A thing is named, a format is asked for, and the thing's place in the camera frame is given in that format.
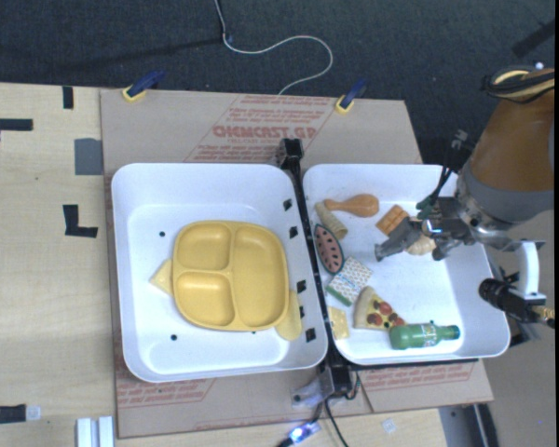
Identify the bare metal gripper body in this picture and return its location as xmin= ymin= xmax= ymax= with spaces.
xmin=420 ymin=196 xmax=519 ymax=251

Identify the beige toy pastry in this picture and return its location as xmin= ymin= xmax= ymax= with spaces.
xmin=406 ymin=234 xmax=438 ymax=257

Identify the orange bread piece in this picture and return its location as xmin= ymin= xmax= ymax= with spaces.
xmin=375 ymin=204 xmax=411 ymax=237

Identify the white plastic tray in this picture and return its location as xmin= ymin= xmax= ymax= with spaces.
xmin=110 ymin=162 xmax=330 ymax=384
xmin=302 ymin=163 xmax=512 ymax=367

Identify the brown chicken drumstick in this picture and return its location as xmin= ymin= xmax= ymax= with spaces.
xmin=323 ymin=193 xmax=380 ymax=220

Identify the green and white carton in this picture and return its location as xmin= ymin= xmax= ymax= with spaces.
xmin=325 ymin=255 xmax=375 ymax=307

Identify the beige ice cream cone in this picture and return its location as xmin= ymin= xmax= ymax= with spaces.
xmin=313 ymin=201 xmax=349 ymax=241

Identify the red watermelon slice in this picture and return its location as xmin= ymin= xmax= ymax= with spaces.
xmin=312 ymin=223 xmax=346 ymax=276

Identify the pizza slice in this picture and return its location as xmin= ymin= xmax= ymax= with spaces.
xmin=351 ymin=285 xmax=407 ymax=332

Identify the thin black rod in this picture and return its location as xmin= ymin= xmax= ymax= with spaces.
xmin=288 ymin=155 xmax=342 ymax=368

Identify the green plastic bottle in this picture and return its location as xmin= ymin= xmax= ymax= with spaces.
xmin=388 ymin=322 xmax=462 ymax=351

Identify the yellow holed cheese square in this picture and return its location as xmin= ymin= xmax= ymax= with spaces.
xmin=326 ymin=305 xmax=351 ymax=341

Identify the yellow divided plate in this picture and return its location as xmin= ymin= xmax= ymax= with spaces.
xmin=170 ymin=219 xmax=292 ymax=332

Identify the yellow cheese slice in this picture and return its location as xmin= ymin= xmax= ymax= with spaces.
xmin=148 ymin=258 xmax=175 ymax=295

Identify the brown cardboard board, red print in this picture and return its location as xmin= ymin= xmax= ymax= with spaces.
xmin=99 ymin=88 xmax=496 ymax=440

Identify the black cylinder on white bracket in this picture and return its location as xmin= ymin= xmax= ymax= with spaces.
xmin=478 ymin=239 xmax=549 ymax=326

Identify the black block with wires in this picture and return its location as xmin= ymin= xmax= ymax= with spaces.
xmin=318 ymin=359 xmax=361 ymax=399
xmin=276 ymin=138 xmax=306 ymax=171

